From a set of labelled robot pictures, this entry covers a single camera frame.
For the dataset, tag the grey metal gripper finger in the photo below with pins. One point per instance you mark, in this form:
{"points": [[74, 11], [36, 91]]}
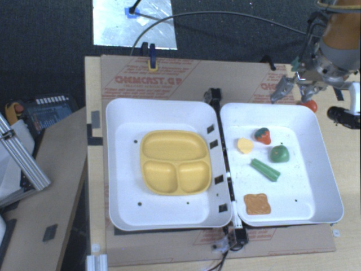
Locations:
{"points": [[308, 93], [283, 87]]}

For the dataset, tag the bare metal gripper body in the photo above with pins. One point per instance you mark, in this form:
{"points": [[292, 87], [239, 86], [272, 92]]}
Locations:
{"points": [[324, 72]]}

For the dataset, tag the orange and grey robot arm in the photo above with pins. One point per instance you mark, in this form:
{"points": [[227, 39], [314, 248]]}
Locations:
{"points": [[342, 21]]}

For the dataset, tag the red tomato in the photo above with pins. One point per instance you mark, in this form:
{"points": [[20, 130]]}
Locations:
{"points": [[310, 106]]}

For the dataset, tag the red strawberry with green top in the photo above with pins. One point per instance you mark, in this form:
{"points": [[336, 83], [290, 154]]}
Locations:
{"points": [[263, 136]]}

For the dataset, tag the green round toy vegetable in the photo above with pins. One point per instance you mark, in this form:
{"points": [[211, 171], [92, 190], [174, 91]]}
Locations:
{"points": [[279, 154]]}

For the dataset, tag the yellow toy food piece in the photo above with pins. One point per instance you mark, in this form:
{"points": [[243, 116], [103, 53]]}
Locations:
{"points": [[244, 145]]}

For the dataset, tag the green celery stick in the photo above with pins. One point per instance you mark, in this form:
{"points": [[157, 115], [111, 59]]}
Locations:
{"points": [[265, 169]]}

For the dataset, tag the thin black and white rod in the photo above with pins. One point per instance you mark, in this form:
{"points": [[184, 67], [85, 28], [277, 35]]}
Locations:
{"points": [[224, 157]]}

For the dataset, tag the white plastic tray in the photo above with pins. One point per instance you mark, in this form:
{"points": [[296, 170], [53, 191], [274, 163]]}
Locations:
{"points": [[127, 207], [304, 196]]}

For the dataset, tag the brown cardboard board red print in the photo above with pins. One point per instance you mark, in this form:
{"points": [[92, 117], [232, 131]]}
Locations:
{"points": [[180, 75]]}

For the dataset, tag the orange-brown bread slice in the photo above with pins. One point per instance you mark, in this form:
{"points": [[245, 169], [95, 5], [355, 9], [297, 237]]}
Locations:
{"points": [[257, 204]]}

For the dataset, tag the yellow divided plate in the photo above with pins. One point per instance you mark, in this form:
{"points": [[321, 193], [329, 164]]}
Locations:
{"points": [[175, 151]]}

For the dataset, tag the black cylinder on white bracket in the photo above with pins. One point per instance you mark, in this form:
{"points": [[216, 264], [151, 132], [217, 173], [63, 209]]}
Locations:
{"points": [[342, 116]]}

